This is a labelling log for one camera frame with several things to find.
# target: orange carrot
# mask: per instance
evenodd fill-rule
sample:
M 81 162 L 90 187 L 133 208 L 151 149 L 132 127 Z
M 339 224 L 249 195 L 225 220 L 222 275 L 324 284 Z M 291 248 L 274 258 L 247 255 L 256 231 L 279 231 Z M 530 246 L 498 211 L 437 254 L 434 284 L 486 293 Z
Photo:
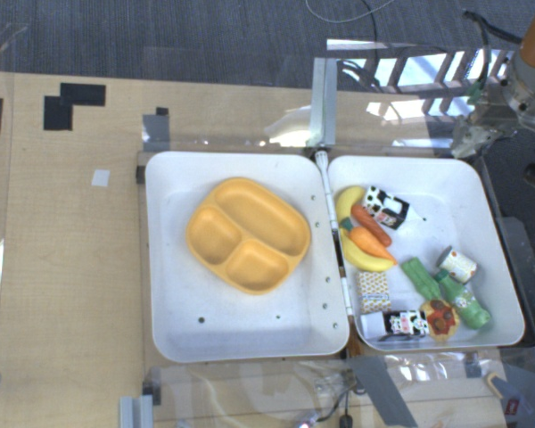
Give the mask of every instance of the orange carrot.
M 386 247 L 383 246 L 368 228 L 355 226 L 350 230 L 349 238 L 360 250 L 375 257 L 380 257 L 381 259 L 388 259 L 395 265 L 398 264 L 396 259 L 392 257 L 391 253 L 386 250 Z
M 368 211 L 360 204 L 353 204 L 350 213 L 357 220 L 357 222 L 368 230 L 378 239 L 384 247 L 389 247 L 392 244 L 392 239 L 381 228 L 378 222 L 371 216 Z

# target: small box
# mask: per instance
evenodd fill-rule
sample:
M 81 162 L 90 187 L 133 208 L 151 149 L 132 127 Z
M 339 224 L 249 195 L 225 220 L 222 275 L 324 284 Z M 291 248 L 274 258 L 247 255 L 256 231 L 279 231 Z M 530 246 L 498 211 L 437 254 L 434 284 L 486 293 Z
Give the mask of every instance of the small box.
M 357 276 L 358 301 L 361 314 L 391 309 L 391 295 L 386 273 L 363 271 Z

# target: toy banana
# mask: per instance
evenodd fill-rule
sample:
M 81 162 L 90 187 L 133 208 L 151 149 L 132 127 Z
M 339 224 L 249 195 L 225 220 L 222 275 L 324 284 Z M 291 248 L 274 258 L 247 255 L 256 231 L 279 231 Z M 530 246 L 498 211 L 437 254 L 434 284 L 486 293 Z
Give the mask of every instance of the toy banana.
M 347 261 L 364 271 L 374 271 L 381 273 L 391 268 L 393 263 L 387 259 L 379 259 L 378 257 L 373 257 L 368 255 L 366 252 L 363 252 L 358 248 L 358 246 L 351 241 L 347 235 L 347 231 L 341 229 L 341 243 L 342 243 L 342 252 Z
M 335 203 L 335 211 L 337 212 L 337 222 L 339 224 L 345 219 L 350 218 L 350 209 L 353 204 L 360 202 L 365 196 L 365 189 L 354 185 L 352 187 L 347 187 L 341 192 L 337 203 Z

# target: wooden surface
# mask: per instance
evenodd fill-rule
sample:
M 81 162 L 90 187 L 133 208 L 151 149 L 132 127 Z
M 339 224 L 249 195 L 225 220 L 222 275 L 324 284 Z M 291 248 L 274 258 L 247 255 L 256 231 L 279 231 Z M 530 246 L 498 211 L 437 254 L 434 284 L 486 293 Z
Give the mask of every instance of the wooden surface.
M 0 81 L 8 84 L 5 75 Z M 59 95 L 61 82 L 106 85 L 106 105 L 75 106 L 71 132 L 44 131 L 44 96 Z M 16 75 L 10 84 L 8 91 L 0 90 L 1 97 L 12 99 L 13 109 L 12 134 L 5 131 L 0 137 L 0 154 L 11 146 L 7 185 L 3 171 L 8 155 L 0 161 L 0 214 L 7 207 L 5 233 L 0 233 L 6 242 L 0 428 L 117 426 L 119 397 L 138 397 L 150 366 L 170 366 L 145 356 L 144 342 L 151 338 L 143 327 L 135 178 L 143 115 L 154 114 L 157 106 L 168 107 L 171 135 L 188 142 L 259 142 L 266 138 L 265 127 L 309 105 L 310 91 L 34 75 Z M 357 134 L 364 120 L 358 97 L 341 95 L 346 110 L 338 116 L 342 132 Z M 382 137 L 381 123 L 372 125 Z M 425 127 L 416 132 L 427 135 Z M 92 185 L 97 169 L 111 172 L 108 186 Z M 263 376 L 234 379 L 233 373 L 242 371 L 239 367 L 213 369 L 223 371 L 190 381 L 193 413 L 203 417 L 194 426 L 288 426 L 284 420 L 305 409 L 305 401 L 311 406 L 329 403 L 313 395 L 312 388 L 298 397 L 281 373 L 268 384 Z M 243 397 L 252 384 L 258 385 L 262 399 L 283 395 L 287 410 L 273 406 L 266 409 L 273 412 L 269 416 L 253 415 L 258 408 Z M 464 380 L 459 385 L 465 391 L 471 384 Z M 170 401 L 184 392 L 182 383 L 166 382 L 163 387 Z M 476 398 L 460 399 L 457 394 L 449 394 L 433 411 L 424 398 L 412 397 L 410 408 L 424 420 L 421 426 L 434 426 L 444 416 L 453 422 L 439 426 L 503 425 L 497 400 L 487 389 Z M 220 406 L 210 409 L 212 396 Z M 368 401 L 352 404 L 356 420 L 382 426 Z M 175 409 L 164 411 L 157 426 L 174 426 L 172 421 L 180 417 Z M 208 409 L 215 422 L 206 418 Z M 328 426 L 336 426 L 336 420 Z

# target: white tray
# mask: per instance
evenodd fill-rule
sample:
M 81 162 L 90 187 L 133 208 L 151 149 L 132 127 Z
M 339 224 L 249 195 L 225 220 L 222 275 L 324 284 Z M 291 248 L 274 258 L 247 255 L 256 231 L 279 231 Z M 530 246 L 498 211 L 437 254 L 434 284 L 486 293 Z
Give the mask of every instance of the white tray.
M 294 155 L 163 152 L 146 167 L 152 335 L 177 362 L 333 354 L 349 324 L 320 173 Z M 308 221 L 311 245 L 273 292 L 226 284 L 188 250 L 188 219 L 212 188 L 248 177 Z
M 366 339 L 357 302 L 357 270 L 345 262 L 358 331 L 370 346 L 389 352 L 445 350 L 513 345 L 522 339 L 519 300 L 482 182 L 472 167 L 459 160 L 344 156 L 332 161 L 328 173 L 335 193 L 350 185 L 375 185 L 409 202 L 426 221 L 409 221 L 397 231 L 385 227 L 392 238 L 391 254 L 399 263 L 417 256 L 435 274 L 442 251 L 454 246 L 478 262 L 480 268 L 468 286 L 492 315 L 490 323 L 478 331 L 462 323 L 448 342 Z M 390 269 L 387 279 L 392 309 L 418 309 L 424 302 L 400 266 Z

